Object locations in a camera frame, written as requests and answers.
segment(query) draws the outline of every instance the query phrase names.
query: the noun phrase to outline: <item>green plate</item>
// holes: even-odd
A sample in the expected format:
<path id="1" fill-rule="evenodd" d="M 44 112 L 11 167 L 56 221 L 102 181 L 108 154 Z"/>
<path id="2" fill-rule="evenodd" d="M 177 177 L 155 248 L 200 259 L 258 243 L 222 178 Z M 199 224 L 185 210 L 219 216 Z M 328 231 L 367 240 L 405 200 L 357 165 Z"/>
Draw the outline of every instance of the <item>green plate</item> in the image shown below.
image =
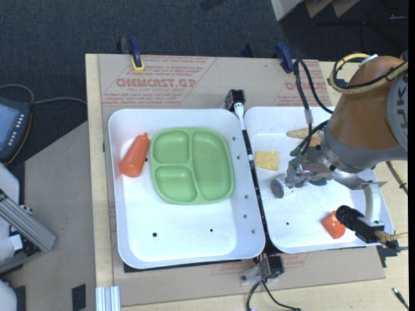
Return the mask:
<path id="1" fill-rule="evenodd" d="M 215 203 L 225 200 L 233 191 L 228 144 L 213 130 L 163 130 L 151 141 L 150 158 L 154 185 L 167 202 Z"/>

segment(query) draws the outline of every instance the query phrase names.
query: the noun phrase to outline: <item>orange bottle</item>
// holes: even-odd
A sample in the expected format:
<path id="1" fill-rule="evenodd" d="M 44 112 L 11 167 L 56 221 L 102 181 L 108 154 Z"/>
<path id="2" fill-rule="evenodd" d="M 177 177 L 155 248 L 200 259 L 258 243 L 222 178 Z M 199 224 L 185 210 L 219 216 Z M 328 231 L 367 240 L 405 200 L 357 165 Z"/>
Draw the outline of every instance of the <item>orange bottle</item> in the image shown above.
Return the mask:
<path id="1" fill-rule="evenodd" d="M 136 178 L 140 175 L 149 144 L 150 140 L 147 137 L 147 133 L 138 135 L 136 139 L 134 139 L 134 142 L 131 144 L 123 160 L 119 164 L 121 173 L 130 178 Z"/>

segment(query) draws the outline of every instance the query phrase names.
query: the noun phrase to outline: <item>black floor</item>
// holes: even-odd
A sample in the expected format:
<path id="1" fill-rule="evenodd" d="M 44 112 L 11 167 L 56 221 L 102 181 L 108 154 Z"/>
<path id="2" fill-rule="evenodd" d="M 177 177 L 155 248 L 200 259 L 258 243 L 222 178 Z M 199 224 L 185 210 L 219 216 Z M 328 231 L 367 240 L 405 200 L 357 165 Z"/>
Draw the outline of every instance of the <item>black floor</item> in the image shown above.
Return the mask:
<path id="1" fill-rule="evenodd" d="M 271 58 L 283 42 L 293 58 L 335 61 L 355 51 L 399 56 L 408 49 L 408 16 L 409 0 L 362 0 L 342 17 L 329 6 L 314 19 L 302 3 L 280 22 L 270 0 L 0 0 L 0 86 L 23 84 L 35 100 L 85 100 L 85 54 L 115 52 L 120 36 L 135 36 L 142 54 L 241 56 L 250 45 L 255 57 Z M 29 98 L 19 89 L 0 95 Z M 14 164 L 86 119 L 79 102 L 34 106 Z"/>

